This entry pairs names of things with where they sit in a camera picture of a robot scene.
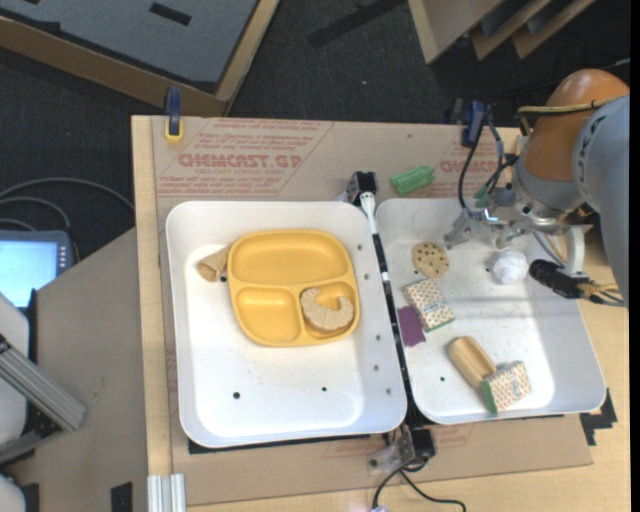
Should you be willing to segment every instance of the blue clamp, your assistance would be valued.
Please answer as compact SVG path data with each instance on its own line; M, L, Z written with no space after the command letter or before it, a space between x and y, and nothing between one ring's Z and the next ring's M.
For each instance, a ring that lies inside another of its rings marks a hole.
M480 139L487 110L484 103L472 101L467 109L467 127L462 130L462 145L474 147Z
M182 120L180 119L180 89L169 86L164 96L164 114L167 116L164 136L169 142L180 142L183 135Z

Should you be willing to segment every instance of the yellow plate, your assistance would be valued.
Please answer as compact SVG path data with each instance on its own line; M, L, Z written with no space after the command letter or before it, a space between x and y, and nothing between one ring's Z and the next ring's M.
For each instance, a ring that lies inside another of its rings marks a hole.
M360 318L358 287L344 246L319 230L260 231L237 240L229 252L231 303L244 333L257 343L291 347L337 341ZM345 328L322 333L305 321L300 295L320 288L317 302L338 309L340 296L354 306Z

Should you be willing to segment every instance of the gray panel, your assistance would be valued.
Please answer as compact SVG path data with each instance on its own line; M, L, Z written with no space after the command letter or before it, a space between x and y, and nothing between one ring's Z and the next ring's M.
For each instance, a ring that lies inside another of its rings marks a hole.
M0 0L7 15L189 82L216 83L257 0Z

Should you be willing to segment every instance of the white tray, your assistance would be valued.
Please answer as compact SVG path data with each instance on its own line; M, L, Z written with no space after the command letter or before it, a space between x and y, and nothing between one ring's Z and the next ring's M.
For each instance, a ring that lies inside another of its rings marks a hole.
M391 199L377 221L389 267L396 308L407 306L403 289L416 275L411 250L419 242L444 246L444 234L460 214L455 200ZM533 236L513 248L531 263L549 259ZM605 385L591 340L575 300L568 300L527 276L515 285L499 284L491 270L498 254L490 236L448 250L450 267L435 280L456 318L426 334L426 342L405 347L416 405L436 423L520 418L587 412L605 397ZM472 336L498 365L525 363L532 393L507 411L492 414L449 359L447 346Z
M240 329L228 283L195 263L239 237L320 229L351 257L360 293L357 328L339 341L266 347ZM375 249L364 214L339 202L181 203L166 222L176 331L179 410L194 442L222 448L388 432L407 399Z

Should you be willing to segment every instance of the black connector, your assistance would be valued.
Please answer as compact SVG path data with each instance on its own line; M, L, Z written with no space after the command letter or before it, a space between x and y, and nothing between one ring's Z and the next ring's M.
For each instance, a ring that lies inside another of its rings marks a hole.
M570 277L560 272L561 267L551 261L535 260L529 266L529 275L555 293L567 299L579 299L583 296L578 287L589 281L587 276Z

